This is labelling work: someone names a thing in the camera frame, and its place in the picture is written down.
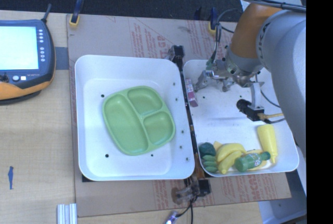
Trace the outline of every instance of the screen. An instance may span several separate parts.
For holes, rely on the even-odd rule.
[[[36,27],[0,26],[0,70],[39,69]]]

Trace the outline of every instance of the black cable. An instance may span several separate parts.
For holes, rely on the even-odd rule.
[[[176,218],[179,218],[181,217],[182,215],[184,215],[190,208],[191,208],[191,213],[192,213],[192,216],[193,216],[193,203],[197,200],[198,196],[192,198],[190,201],[189,201],[189,205],[188,207],[182,212],[182,213],[179,213],[176,215]]]
[[[193,224],[193,205],[191,204],[191,224]]]
[[[255,82],[258,82],[258,74],[255,75]],[[262,96],[264,96],[264,98],[272,105],[278,107],[278,108],[281,108],[279,105],[273,103],[270,99],[268,99],[268,97],[264,94],[264,92],[261,90],[260,88],[260,93],[262,94]]]
[[[274,123],[282,122],[282,121],[285,121],[285,120],[286,120],[285,118],[282,118],[282,119],[278,119],[278,120],[274,120],[274,121],[271,121],[269,119],[265,119],[263,121],[267,124],[274,124]]]
[[[213,51],[213,54],[210,58],[211,60],[211,63],[214,63],[214,60],[215,60],[215,57],[216,57],[216,54],[217,54],[217,47],[219,45],[219,42],[221,40],[221,35],[222,35],[222,29],[228,31],[228,32],[231,32],[231,33],[234,33],[233,31],[231,30],[228,30],[226,29],[225,27],[222,27],[222,25],[220,24],[220,21],[221,21],[221,18],[228,12],[232,12],[232,11],[238,11],[237,8],[231,8],[231,9],[227,9],[225,11],[223,11],[216,19],[216,25],[215,25],[215,48],[214,48],[214,51]]]
[[[264,6],[272,6],[281,9],[291,10],[299,13],[306,13],[306,7],[302,5],[295,5],[295,4],[277,2],[272,0],[244,0],[244,1]]]
[[[43,21],[44,23],[46,23],[46,19],[47,19],[47,16],[48,16],[48,14],[50,13],[50,11],[51,11],[51,7],[52,7],[52,5],[51,4],[48,4],[48,6],[47,6],[47,10],[46,10],[46,13],[45,13],[45,15],[44,15],[44,17],[41,19],[41,21]]]
[[[222,25],[220,25],[220,26],[221,26],[221,28],[222,28],[223,30],[225,30],[225,31],[227,31],[227,32],[230,32],[230,33],[235,33],[233,30],[229,30],[229,29],[227,29],[227,28],[223,27]]]

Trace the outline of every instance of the blue marker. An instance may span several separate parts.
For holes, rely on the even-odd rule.
[[[13,173],[13,170],[14,170],[14,167],[10,166],[9,167],[9,172],[8,172],[8,179],[9,179],[9,189],[12,190],[12,178],[14,176],[14,173]]]

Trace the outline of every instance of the yellow banana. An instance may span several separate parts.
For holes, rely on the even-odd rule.
[[[231,154],[229,154],[217,166],[219,172],[221,172],[222,174],[226,174],[229,168],[235,163],[235,159],[241,157],[241,155],[242,155],[241,151],[234,151]]]
[[[258,165],[257,167],[254,167],[254,168],[249,168],[248,170],[258,170],[258,169],[261,169],[262,167],[266,166],[266,164],[267,164],[267,160],[262,160],[260,165]]]
[[[222,146],[222,143],[218,142],[218,141],[215,141],[213,143],[213,146],[215,148],[215,150],[217,151],[221,146]]]
[[[226,158],[229,154],[235,151],[241,151],[242,153],[246,153],[246,150],[244,149],[243,145],[240,143],[226,143],[223,144],[216,153],[216,161],[219,163],[224,158]]]
[[[262,152],[263,152],[263,150],[261,150],[261,149],[252,149],[252,150],[248,150],[246,153],[247,154],[252,154],[252,153],[261,154]]]

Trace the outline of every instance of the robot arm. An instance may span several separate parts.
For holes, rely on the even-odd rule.
[[[300,10],[282,9],[267,3],[251,3],[237,23],[230,47],[223,60],[215,60],[200,75],[195,90],[205,87],[205,78],[221,80],[222,90],[228,91],[230,81],[251,88],[252,103],[237,103],[238,109],[259,120],[263,110],[260,86],[251,81],[262,68],[272,75],[274,91],[293,133],[296,143],[306,157],[305,130],[305,52],[306,14]]]

